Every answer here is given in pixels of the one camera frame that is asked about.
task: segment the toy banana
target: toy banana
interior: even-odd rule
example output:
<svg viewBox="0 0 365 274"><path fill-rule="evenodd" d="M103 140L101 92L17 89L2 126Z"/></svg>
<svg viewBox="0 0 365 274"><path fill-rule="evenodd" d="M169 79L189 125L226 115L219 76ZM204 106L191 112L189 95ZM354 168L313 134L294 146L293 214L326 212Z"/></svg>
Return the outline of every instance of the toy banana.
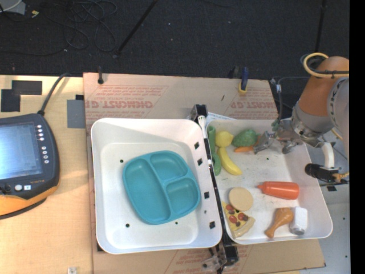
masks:
<svg viewBox="0 0 365 274"><path fill-rule="evenodd" d="M219 158L221 159L221 164L222 164L223 168L227 172L229 172L231 175L235 175L235 176L242 174L241 169L229 157L225 147L219 147L217 154L218 154Z"/></svg>

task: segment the orange toy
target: orange toy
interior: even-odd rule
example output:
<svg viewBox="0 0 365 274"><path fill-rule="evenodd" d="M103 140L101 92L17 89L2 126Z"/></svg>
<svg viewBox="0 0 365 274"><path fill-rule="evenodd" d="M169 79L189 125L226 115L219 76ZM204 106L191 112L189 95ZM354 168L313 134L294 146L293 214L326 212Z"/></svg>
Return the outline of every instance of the orange toy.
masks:
<svg viewBox="0 0 365 274"><path fill-rule="evenodd" d="M267 195L283 199L295 200L299 195L299 186L293 182L264 182L257 187Z"/></svg>
<svg viewBox="0 0 365 274"><path fill-rule="evenodd" d="M265 235L272 239L274 237L275 230L282 225L292 222L293 218L294 214L289 207L277 209L274 224L265 231Z"/></svg>

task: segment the toy pizza slice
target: toy pizza slice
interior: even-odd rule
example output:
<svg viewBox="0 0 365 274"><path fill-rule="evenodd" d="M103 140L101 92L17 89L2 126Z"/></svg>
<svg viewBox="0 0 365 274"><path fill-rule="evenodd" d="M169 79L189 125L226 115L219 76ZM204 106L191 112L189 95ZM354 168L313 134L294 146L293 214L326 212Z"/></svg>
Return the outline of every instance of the toy pizza slice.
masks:
<svg viewBox="0 0 365 274"><path fill-rule="evenodd" d="M242 211L234 209L232 205L227 204L224 201L222 201L222 206L234 238L244 235L253 226L255 218L252 216L248 216Z"/></svg>

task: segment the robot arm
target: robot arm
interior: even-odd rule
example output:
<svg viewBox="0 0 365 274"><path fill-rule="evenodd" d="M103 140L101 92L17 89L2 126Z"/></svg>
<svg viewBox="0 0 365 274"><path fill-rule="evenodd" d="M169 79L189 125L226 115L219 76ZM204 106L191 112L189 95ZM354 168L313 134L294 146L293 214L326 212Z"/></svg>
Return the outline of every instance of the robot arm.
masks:
<svg viewBox="0 0 365 274"><path fill-rule="evenodd" d="M307 65L308 60L314 56L325 58L316 70ZM332 144L320 141L320 137L334 128L340 131L345 153L350 161L349 60L313 53L305 57L303 65L311 77L293 108L291 118L278 119L274 132L266 132L260 138L260 143L254 147L254 152L267 148L275 139L283 145L284 154L289 153L296 145L307 143L322 149L326 163L324 166L312 165L306 168L306 172L312 176L312 169L316 169L316 173L319 169L332 173L335 171Z"/></svg>

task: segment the toy chicken drumstick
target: toy chicken drumstick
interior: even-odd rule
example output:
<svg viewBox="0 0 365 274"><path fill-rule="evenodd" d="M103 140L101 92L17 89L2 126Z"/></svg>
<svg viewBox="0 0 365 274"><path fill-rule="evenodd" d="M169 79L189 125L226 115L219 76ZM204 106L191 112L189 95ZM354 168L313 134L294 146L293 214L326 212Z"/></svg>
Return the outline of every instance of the toy chicken drumstick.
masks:
<svg viewBox="0 0 365 274"><path fill-rule="evenodd" d="M274 237L275 230L284 225L290 223L294 218L294 214L289 207L279 208L275 213L274 224L265 231L265 235L270 238Z"/></svg>

